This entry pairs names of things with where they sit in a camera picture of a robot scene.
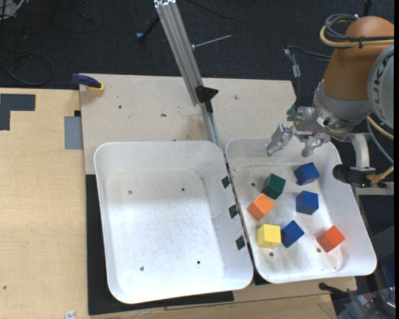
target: orange cube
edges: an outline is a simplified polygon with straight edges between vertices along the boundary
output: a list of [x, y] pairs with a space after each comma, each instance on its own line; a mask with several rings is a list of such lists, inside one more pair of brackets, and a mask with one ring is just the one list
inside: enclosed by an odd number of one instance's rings
[[335, 226], [332, 226], [325, 233], [317, 238], [318, 243], [322, 248], [329, 252], [337, 247], [342, 241], [344, 241], [344, 235]]
[[256, 220], [260, 221], [273, 206], [272, 200], [264, 193], [261, 193], [258, 198], [248, 206], [247, 210]]

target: wooden block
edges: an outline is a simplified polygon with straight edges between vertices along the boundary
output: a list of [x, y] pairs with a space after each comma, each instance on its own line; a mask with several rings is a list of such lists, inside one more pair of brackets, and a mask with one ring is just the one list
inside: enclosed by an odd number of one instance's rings
[[290, 247], [294, 242], [299, 240], [305, 232], [300, 228], [296, 221], [292, 220], [281, 230], [282, 244], [285, 248]]
[[262, 193], [273, 199], [277, 199], [284, 191], [285, 180], [273, 173], [266, 179]]
[[312, 215], [319, 208], [319, 198], [317, 193], [303, 190], [295, 198], [296, 211], [299, 213]]
[[257, 230], [257, 245], [265, 248], [275, 248], [281, 244], [281, 228], [265, 223]]
[[319, 172], [313, 162], [300, 165], [294, 174], [299, 185], [312, 183], [319, 177]]
[[345, 237], [339, 229], [336, 226], [332, 226], [325, 231], [325, 233], [320, 235], [317, 241], [326, 252], [329, 252], [342, 243], [344, 239]]
[[274, 204], [272, 200], [270, 200], [270, 198], [265, 194], [261, 193], [258, 198], [248, 206], [247, 210], [256, 220], [260, 221], [273, 207]]

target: yellow cube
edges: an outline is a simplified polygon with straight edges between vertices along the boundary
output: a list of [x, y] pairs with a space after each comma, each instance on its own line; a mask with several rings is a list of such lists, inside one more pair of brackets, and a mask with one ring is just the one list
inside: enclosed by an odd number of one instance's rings
[[281, 243], [280, 226], [264, 224], [257, 230], [257, 244], [259, 247], [275, 248]]

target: green cube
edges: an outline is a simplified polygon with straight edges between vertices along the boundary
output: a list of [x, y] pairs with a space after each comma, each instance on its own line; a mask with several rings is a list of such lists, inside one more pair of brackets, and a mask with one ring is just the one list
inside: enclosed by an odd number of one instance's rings
[[271, 173], [271, 175], [266, 179], [261, 192], [272, 199], [277, 199], [284, 191], [284, 186], [285, 180]]

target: clamp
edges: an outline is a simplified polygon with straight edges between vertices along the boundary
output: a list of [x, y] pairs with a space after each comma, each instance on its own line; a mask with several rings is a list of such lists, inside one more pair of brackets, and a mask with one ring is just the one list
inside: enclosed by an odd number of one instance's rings
[[86, 76], [84, 74], [74, 73], [71, 77], [72, 84], [86, 85], [88, 91], [92, 92], [103, 92], [104, 83], [99, 80], [93, 79], [92, 77]]

